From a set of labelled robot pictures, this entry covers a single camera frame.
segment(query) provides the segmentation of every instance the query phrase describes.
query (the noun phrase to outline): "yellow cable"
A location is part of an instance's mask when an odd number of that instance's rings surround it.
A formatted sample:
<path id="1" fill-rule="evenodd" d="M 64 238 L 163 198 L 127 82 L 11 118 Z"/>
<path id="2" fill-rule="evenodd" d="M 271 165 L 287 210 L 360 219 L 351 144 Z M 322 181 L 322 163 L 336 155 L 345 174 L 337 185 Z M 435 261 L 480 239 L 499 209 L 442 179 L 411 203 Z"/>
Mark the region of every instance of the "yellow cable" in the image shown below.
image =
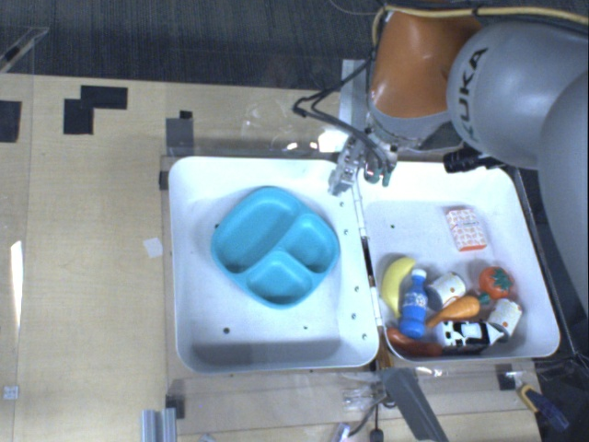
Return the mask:
<path id="1" fill-rule="evenodd" d="M 378 22 L 387 11 L 398 11 L 415 17 L 426 18 L 457 18 L 457 17 L 503 17 L 506 15 L 534 15 L 540 17 L 552 17 L 566 19 L 574 23 L 588 26 L 589 18 L 583 15 L 577 15 L 564 10 L 554 8 L 543 8 L 541 6 L 498 6 L 498 7 L 481 7 L 481 8 L 453 8 L 446 10 L 436 9 L 419 9 L 406 6 L 385 5 L 378 13 L 372 25 L 372 41 L 376 45 L 378 42 Z"/>

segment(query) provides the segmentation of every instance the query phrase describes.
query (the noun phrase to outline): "toy tomato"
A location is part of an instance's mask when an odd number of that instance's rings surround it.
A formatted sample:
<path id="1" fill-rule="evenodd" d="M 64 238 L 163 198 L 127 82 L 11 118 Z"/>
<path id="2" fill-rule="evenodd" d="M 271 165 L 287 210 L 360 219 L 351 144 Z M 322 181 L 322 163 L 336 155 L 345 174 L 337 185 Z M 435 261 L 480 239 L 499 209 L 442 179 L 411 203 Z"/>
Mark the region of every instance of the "toy tomato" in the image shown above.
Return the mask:
<path id="1" fill-rule="evenodd" d="M 514 286 L 514 281 L 501 267 L 487 267 L 479 275 L 479 287 L 482 295 L 489 295 L 491 299 L 505 298 Z"/>

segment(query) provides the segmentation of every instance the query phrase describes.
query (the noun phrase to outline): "small box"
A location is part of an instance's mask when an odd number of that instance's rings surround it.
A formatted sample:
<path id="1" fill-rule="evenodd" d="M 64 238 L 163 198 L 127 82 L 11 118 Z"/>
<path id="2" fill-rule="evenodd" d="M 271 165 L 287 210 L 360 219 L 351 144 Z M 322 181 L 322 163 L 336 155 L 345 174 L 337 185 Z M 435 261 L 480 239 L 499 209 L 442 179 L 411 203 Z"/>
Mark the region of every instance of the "small box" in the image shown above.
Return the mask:
<path id="1" fill-rule="evenodd" d="M 480 250 L 487 247 L 487 240 L 477 214 L 470 208 L 457 208 L 445 215 L 458 250 Z"/>

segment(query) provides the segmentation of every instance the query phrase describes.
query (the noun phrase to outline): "toy water bottle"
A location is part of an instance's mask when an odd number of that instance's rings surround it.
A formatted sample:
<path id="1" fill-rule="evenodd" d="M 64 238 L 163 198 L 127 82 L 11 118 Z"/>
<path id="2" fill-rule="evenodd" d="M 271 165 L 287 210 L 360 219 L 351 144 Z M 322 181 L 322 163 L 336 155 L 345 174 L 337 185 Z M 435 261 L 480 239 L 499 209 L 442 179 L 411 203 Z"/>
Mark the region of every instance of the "toy water bottle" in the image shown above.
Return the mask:
<path id="1" fill-rule="evenodd" d="M 427 273 L 422 269 L 411 272 L 413 284 L 403 297 L 401 319 L 398 329 L 411 339 L 421 339 L 425 333 L 425 313 L 427 311 L 427 295 L 423 283 Z"/>

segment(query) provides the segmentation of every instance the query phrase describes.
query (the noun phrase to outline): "brown sausage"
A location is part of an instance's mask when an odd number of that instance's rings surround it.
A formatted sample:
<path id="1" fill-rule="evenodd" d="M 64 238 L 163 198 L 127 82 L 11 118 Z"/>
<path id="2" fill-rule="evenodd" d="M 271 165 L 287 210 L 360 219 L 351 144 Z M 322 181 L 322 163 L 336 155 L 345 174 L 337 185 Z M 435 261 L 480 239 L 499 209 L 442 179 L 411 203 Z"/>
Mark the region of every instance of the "brown sausage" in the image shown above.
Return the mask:
<path id="1" fill-rule="evenodd" d="M 387 338 L 396 350 L 402 354 L 415 357 L 439 357 L 442 354 L 442 345 L 439 343 L 422 343 L 407 337 L 397 328 L 387 328 Z"/>

